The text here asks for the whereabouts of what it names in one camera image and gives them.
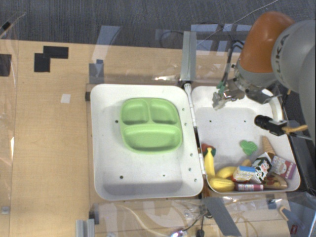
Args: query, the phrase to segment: wooden surface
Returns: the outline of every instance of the wooden surface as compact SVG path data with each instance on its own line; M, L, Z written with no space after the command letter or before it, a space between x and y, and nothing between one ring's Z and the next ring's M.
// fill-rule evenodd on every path
M42 53L44 45L69 47L69 59L51 59L50 73L34 73L34 53ZM87 103L84 98L89 82L88 64L95 63L96 59L104 60L107 82L128 79L129 82L155 83L155 78L180 73L181 51L18 43L10 237L74 237L76 220L86 220L91 203L101 202L94 197L93 180L89 179ZM201 53L197 57L197 77L201 81L212 78L216 83L222 76L226 59L221 53ZM63 94L71 95L69 103L61 103ZM162 203L168 207L169 201ZM257 232L267 233L266 236L288 236L286 222L277 212L275 214L275 220L268 221L275 228L265 229L266 225L258 219L252 224ZM129 220L132 216L124 218L125 222ZM2 218L0 221L0 227L3 226L0 235L6 237L8 222ZM139 224L130 225L134 228L129 229L128 236L155 236L150 231L141 230ZM251 227L247 228L244 223L238 223L238 227L244 236L246 233L256 236L250 234ZM204 229L208 232L205 236L220 236L213 220L206 222ZM96 236L106 236L106 231L100 228ZM160 231L170 233L169 229ZM126 236L122 229L116 234Z

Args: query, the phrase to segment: green plate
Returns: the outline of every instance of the green plate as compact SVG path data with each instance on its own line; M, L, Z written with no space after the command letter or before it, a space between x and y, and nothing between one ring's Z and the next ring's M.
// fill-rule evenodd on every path
M176 107L160 98L126 100L120 112L123 142L131 151L165 153L182 144L182 128Z

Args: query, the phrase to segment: metal bracket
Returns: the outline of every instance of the metal bracket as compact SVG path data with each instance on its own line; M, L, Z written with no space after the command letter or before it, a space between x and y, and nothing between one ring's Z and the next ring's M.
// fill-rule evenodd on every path
M94 219L76 221L76 237L94 237Z
M180 81L193 81L196 78L197 33L184 32Z

